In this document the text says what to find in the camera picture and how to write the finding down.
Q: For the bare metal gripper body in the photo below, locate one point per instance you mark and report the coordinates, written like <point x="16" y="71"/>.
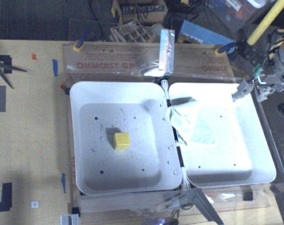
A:
<point x="274" y="80"/>

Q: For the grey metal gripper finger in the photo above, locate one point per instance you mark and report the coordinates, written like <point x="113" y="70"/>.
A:
<point x="243" y="91"/>
<point x="265" y="94"/>

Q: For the white plastic tray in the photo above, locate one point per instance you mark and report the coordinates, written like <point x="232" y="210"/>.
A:
<point x="228" y="153"/>
<point x="132" y="172"/>

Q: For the pale green cloth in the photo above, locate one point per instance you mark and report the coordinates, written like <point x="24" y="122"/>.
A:
<point x="182" y="123"/>

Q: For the yellow cube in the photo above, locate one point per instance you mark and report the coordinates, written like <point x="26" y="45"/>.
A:
<point x="121" y="140"/>

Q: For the brown cardboard board red print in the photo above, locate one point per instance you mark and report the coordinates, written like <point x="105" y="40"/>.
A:
<point x="104" y="64"/>

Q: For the small white square tile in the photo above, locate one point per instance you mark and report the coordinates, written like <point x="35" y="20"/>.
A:
<point x="34" y="204"/>

